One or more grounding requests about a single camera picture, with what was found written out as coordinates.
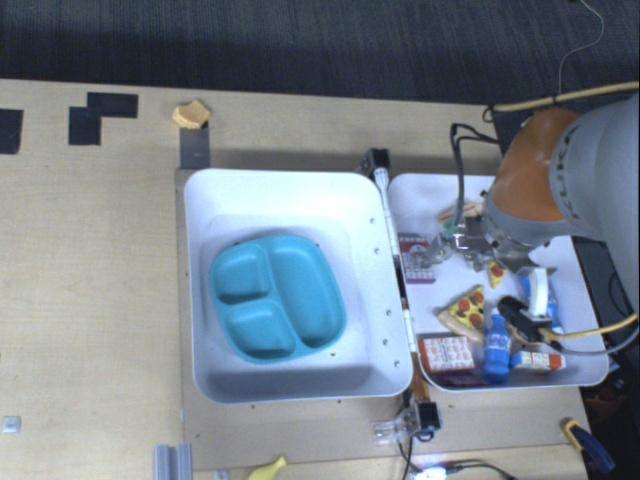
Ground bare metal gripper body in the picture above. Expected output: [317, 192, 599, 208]
[448, 214, 532, 272]

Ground small pizza slice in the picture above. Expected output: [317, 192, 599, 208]
[486, 260, 508, 290]

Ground red and white packet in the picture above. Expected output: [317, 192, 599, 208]
[397, 232, 438, 286]

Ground toy sandwich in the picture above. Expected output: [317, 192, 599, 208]
[438, 199, 484, 225]

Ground large pizza slice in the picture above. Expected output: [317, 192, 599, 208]
[437, 284, 487, 345]

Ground white plastic tray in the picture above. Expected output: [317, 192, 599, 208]
[387, 172, 612, 394]
[182, 167, 414, 406]

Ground thin black and white rod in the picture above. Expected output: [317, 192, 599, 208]
[375, 167, 419, 354]

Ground blue and white bottle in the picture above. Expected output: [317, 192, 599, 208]
[518, 271, 563, 333]

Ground white and orange carton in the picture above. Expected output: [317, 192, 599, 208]
[509, 349, 568, 374]

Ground purple packet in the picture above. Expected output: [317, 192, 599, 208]
[431, 371, 492, 390]

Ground blue divided plate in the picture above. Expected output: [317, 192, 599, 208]
[208, 233, 348, 366]

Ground yellow banana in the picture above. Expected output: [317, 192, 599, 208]
[246, 455, 289, 480]

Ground tan bread slice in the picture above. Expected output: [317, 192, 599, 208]
[171, 99, 212, 131]

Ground black cylinder on white bracket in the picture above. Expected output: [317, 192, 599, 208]
[497, 265, 557, 345]

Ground black block with thin wires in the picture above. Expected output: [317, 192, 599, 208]
[366, 147, 392, 173]
[416, 400, 443, 440]

